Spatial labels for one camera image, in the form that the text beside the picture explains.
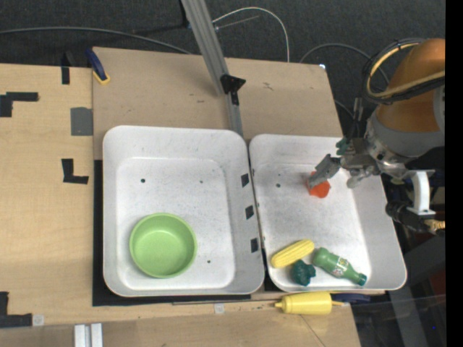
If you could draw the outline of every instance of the toy sink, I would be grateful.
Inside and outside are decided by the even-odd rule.
[[[141,271],[129,252],[138,221],[182,218],[194,262],[173,278]],[[245,141],[228,130],[118,126],[103,141],[103,276],[120,296],[250,294],[264,277]]]
[[[320,268],[310,285],[292,281],[289,267],[268,266],[272,281],[283,291],[394,290],[403,286],[407,270],[379,176],[348,189],[345,170],[332,179],[328,196],[308,194],[305,181],[326,154],[336,154],[333,137],[262,134],[252,139],[250,159],[267,263],[284,247],[311,239],[315,248],[348,259],[368,277],[360,287]],[[311,257],[303,259],[311,262]]]

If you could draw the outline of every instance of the yellow corn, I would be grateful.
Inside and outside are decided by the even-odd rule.
[[[312,253],[314,248],[315,245],[313,241],[309,239],[299,240],[274,254],[271,259],[271,264],[276,268],[288,266]]]

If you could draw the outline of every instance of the green bottle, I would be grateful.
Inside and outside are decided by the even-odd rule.
[[[337,278],[350,279],[359,286],[364,286],[367,281],[367,276],[355,271],[349,261],[336,254],[330,253],[325,248],[319,248],[315,252],[312,263],[315,266],[323,268]]]

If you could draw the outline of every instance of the wire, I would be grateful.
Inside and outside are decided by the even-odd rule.
[[[424,40],[424,38],[405,38],[403,40],[397,40],[386,46],[378,55],[373,57],[364,69],[365,75],[362,84],[363,98],[377,104],[390,104],[399,100],[410,99],[413,96],[426,93],[427,91],[444,85],[445,70],[380,93],[374,93],[370,88],[371,78],[383,62],[400,50],[420,45]]]
[[[366,54],[364,51],[361,51],[360,49],[355,48],[354,46],[347,45],[345,43],[324,43],[322,45],[316,46],[313,49],[309,50],[307,53],[305,53],[302,58],[299,60],[299,63],[302,63],[305,58],[307,58],[310,54],[314,53],[315,51],[318,51],[322,48],[330,48],[330,47],[339,47],[339,48],[346,48],[352,51],[355,51],[356,53],[364,56],[368,61],[371,61],[371,56]],[[384,80],[386,81],[386,84],[389,83],[389,78],[387,77],[386,73],[382,70],[379,69],[380,73],[383,75]]]
[[[216,29],[216,31],[219,31],[222,28],[238,25],[239,23],[244,23],[244,22],[247,22],[248,20],[255,20],[256,18],[259,18],[259,17],[260,17],[260,15],[253,15],[252,17],[244,18],[243,20],[237,20],[236,22],[232,22],[232,23],[227,23],[226,25],[215,26],[215,29]]]
[[[355,121],[355,117],[354,117],[354,114],[343,104],[341,103],[340,101],[338,100],[335,100],[334,103],[336,103],[336,105],[340,106],[341,108],[343,108],[347,114],[349,114],[352,118],[353,121]]]
[[[230,13],[226,13],[226,14],[222,15],[222,16],[219,17],[219,18],[215,18],[215,19],[212,21],[212,23],[213,23],[213,24],[214,24],[214,23],[217,23],[217,22],[219,22],[219,21],[221,21],[221,20],[223,20],[223,19],[225,19],[225,18],[227,18],[227,17],[229,17],[229,16],[231,16],[231,15],[233,15],[233,14],[236,14],[236,13],[239,13],[239,12],[243,12],[243,11],[245,11],[245,10],[259,10],[259,11],[261,11],[261,12],[268,13],[268,14],[270,14],[273,18],[275,18],[275,19],[279,22],[279,24],[280,24],[281,28],[283,28],[283,32],[284,32],[284,39],[285,39],[285,41],[286,41],[286,60],[287,60],[288,63],[289,63],[290,57],[289,57],[289,39],[288,39],[288,33],[287,33],[287,31],[286,31],[286,28],[284,27],[283,22],[282,22],[274,13],[272,13],[270,10],[267,10],[267,9],[264,9],[264,8],[260,8],[260,7],[245,7],[245,8],[241,8],[241,9],[234,10],[233,12],[230,12]]]
[[[189,51],[186,51],[177,46],[171,45],[169,43],[163,43],[162,41],[154,40],[152,38],[146,38],[145,36],[133,35],[131,33],[125,33],[114,30],[106,30],[104,28],[91,28],[91,27],[66,27],[66,26],[57,26],[57,27],[32,27],[32,28],[17,28],[13,30],[2,30],[0,35],[7,35],[12,33],[28,33],[28,32],[40,32],[40,31],[84,31],[84,32],[97,32],[97,33],[106,33],[110,35],[119,35],[125,36],[128,38],[135,38],[142,41],[147,41],[149,43],[155,43],[156,45],[164,46],[166,48],[173,49],[180,53],[191,54]]]

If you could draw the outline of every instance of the green bowl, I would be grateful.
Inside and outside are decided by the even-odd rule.
[[[173,278],[186,271],[196,257],[196,236],[190,225],[170,213],[140,220],[129,240],[135,264],[154,278]]]

